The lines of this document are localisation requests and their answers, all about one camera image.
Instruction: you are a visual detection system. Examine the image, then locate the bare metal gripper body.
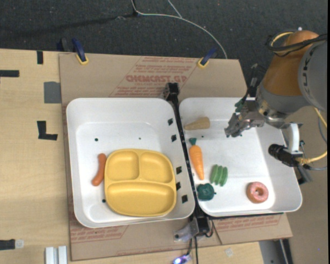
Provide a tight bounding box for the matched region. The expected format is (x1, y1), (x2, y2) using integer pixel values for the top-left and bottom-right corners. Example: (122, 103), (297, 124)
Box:
(235, 97), (290, 131)

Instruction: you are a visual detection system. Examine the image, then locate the white plastic tray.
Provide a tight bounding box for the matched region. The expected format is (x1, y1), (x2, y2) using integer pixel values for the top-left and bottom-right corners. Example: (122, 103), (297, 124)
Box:
(178, 96), (304, 218)
(65, 97), (196, 229)

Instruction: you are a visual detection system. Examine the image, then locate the beige cone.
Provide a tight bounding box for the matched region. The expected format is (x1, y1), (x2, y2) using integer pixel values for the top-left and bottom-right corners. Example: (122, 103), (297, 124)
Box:
(183, 116), (211, 131)

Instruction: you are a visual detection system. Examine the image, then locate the orange carrot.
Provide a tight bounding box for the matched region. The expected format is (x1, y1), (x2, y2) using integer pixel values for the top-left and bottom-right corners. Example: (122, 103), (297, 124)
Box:
(188, 137), (205, 181)

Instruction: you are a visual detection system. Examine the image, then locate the light green ridged vegetable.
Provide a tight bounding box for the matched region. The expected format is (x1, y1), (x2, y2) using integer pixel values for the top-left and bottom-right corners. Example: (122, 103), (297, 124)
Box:
(209, 164), (229, 188)

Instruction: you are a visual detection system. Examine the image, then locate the thin black rod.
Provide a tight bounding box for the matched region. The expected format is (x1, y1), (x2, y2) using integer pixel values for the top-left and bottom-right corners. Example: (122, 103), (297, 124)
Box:
(170, 94), (202, 220)

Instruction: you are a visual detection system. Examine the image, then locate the pink doughnut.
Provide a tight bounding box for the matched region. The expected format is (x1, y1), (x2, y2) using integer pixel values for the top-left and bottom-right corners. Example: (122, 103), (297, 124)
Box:
(246, 181), (270, 204)

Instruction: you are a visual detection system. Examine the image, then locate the dark green pepper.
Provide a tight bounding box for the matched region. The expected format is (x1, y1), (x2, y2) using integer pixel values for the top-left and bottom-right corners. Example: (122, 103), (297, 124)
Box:
(196, 183), (217, 202)

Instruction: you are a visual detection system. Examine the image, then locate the yellow divided plate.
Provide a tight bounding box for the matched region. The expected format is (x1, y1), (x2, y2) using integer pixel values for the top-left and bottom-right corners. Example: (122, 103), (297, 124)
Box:
(103, 148), (178, 218)

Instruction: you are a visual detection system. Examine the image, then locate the brown cardboard board red print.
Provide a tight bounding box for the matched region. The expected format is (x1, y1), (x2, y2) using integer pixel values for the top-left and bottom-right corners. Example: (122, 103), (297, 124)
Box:
(58, 53), (294, 261)

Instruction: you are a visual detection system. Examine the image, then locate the orange sausage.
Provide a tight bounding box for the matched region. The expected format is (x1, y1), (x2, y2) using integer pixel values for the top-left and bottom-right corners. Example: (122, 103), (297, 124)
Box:
(91, 152), (108, 187)

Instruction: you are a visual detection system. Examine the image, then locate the black cylinder on white bracket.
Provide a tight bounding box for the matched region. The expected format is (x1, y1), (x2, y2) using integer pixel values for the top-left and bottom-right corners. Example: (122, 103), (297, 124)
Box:
(268, 122), (306, 168)

